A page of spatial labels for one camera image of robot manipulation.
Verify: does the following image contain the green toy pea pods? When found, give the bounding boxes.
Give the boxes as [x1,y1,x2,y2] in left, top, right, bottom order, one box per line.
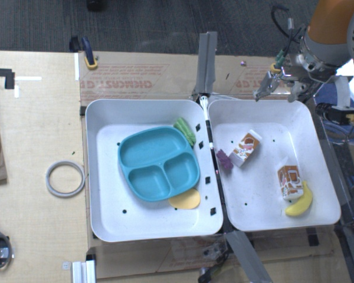
[173,116,198,147]

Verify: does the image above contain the white tape roll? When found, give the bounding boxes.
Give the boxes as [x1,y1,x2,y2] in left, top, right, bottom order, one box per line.
[45,160,86,199]

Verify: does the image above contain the white and brown carton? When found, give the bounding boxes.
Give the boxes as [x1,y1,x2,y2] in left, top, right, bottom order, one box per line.
[277,157,305,201]
[228,129,263,168]

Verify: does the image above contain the yellow banana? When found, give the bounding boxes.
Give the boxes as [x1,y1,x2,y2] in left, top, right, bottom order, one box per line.
[284,180,314,218]

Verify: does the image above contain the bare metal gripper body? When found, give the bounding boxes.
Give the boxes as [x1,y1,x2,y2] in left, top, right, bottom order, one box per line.
[278,50,340,85]

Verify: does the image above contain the yellow round flat biscuit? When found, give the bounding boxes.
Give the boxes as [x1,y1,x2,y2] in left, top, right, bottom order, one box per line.
[168,187,202,210]

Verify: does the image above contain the blue divided plate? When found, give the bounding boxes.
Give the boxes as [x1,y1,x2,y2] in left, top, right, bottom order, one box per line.
[117,126,202,203]

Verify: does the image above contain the brown cardboard board red print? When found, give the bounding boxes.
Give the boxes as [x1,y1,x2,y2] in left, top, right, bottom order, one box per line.
[78,51,345,280]

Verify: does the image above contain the black cylinder on white bracket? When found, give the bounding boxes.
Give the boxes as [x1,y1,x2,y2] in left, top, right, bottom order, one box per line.
[314,75,354,124]

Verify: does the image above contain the purple toy grapes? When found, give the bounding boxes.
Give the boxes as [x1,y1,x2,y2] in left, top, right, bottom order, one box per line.
[215,149,234,171]

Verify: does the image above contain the white plastic tray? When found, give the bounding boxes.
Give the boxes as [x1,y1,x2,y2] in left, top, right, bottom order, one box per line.
[207,98,342,233]
[84,98,224,243]

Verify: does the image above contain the black caster wheel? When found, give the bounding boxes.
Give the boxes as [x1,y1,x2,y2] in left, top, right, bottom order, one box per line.
[86,0,107,12]

